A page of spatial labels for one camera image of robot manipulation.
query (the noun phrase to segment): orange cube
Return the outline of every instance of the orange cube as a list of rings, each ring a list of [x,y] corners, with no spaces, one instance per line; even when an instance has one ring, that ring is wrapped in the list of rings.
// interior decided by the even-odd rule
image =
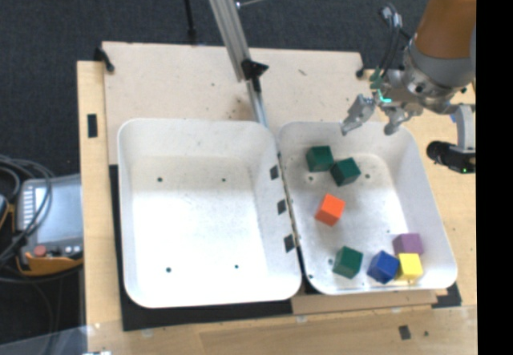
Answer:
[[[333,227],[340,219],[342,212],[344,211],[345,201],[326,194],[319,204],[319,208],[315,213],[316,220],[328,224]]]

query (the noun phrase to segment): yellow cube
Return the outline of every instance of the yellow cube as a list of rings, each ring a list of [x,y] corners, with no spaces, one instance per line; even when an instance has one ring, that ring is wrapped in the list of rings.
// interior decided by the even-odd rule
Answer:
[[[399,268],[396,279],[416,280],[424,271],[420,262],[420,255],[413,252],[402,252],[398,254]]]

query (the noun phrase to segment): blue cube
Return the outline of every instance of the blue cube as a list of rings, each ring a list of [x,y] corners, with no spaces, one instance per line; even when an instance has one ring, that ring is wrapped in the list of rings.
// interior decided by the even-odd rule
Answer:
[[[380,251],[370,261],[367,275],[374,278],[377,282],[386,284],[393,280],[399,268],[399,260],[388,252]]]

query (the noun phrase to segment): electronic device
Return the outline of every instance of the electronic device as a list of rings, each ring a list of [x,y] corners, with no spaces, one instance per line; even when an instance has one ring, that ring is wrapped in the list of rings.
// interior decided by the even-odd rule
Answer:
[[[19,193],[15,231],[25,232],[20,270],[29,276],[66,271],[83,262],[80,174],[29,179]]]

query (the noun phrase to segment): green cube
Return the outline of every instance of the green cube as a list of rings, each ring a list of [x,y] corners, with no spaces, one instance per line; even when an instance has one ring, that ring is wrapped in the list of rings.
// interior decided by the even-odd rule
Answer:
[[[337,183],[337,186],[350,184],[361,174],[360,169],[352,157],[337,161],[330,169],[331,176]]]
[[[363,254],[349,247],[342,247],[338,250],[333,264],[333,272],[346,278],[354,278],[360,272]]]
[[[333,166],[333,155],[329,146],[312,147],[306,153],[310,172],[328,171]]]

